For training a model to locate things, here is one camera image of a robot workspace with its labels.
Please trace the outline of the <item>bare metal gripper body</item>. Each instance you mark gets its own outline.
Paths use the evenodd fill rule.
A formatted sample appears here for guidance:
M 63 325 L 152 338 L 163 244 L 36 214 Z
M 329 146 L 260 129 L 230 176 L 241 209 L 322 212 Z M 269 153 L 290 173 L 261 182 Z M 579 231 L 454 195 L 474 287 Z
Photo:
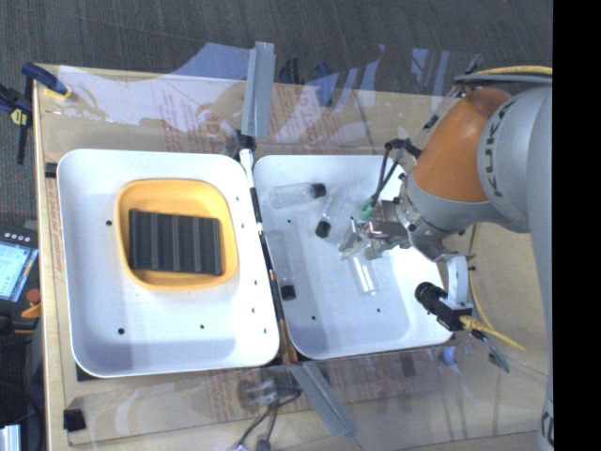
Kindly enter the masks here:
M 414 248 L 429 260 L 441 260 L 445 255 L 445 232 L 431 226 L 411 205 L 397 199 L 378 201 L 358 225 L 366 243 L 368 239 L 386 241 L 390 246 L 388 251 L 395 247 Z

